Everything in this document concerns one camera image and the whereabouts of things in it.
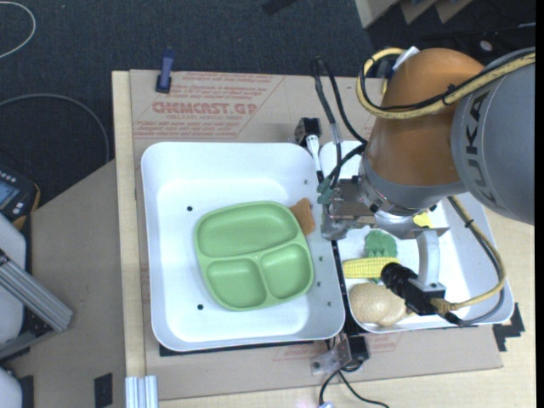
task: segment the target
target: green plate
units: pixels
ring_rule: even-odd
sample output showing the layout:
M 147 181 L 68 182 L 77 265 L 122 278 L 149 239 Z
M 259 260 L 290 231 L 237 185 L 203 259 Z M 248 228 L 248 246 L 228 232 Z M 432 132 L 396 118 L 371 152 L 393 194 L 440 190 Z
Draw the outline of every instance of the green plate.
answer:
M 263 309 L 308 291 L 314 265 L 292 211 L 273 201 L 238 204 L 207 213 L 194 243 L 207 287 L 231 310 Z

